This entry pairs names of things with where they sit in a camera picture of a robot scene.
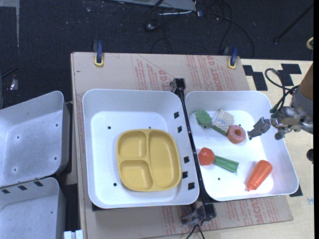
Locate orange pink toy doughnut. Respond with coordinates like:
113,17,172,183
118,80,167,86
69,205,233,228
226,124,247,144

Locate orange squeeze bottle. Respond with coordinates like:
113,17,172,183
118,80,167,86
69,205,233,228
246,159,273,192

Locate white and green carton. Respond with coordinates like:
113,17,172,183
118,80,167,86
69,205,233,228
211,109,235,136

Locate green toy grapes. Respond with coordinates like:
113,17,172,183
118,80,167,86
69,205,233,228
194,110,213,129

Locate black block with thin wires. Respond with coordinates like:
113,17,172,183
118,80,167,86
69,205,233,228
181,202,217,226
169,78,186,93

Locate yellow divided plate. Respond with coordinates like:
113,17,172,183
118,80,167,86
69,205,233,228
116,128,182,192

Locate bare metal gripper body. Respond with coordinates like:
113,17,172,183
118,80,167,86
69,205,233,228
270,105,314,135

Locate brown cardboard board red print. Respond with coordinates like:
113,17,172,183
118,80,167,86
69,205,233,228
70,52,294,239

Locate thin black rod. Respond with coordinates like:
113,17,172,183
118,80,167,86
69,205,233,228
177,88,208,205

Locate green toy celery stick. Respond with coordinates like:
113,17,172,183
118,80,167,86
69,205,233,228
212,155,240,173

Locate red orange toy pepper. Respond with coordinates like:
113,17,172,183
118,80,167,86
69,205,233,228
197,147,216,166

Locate white plastic tray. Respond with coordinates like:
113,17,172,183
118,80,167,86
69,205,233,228
184,90,300,202
82,88,200,210

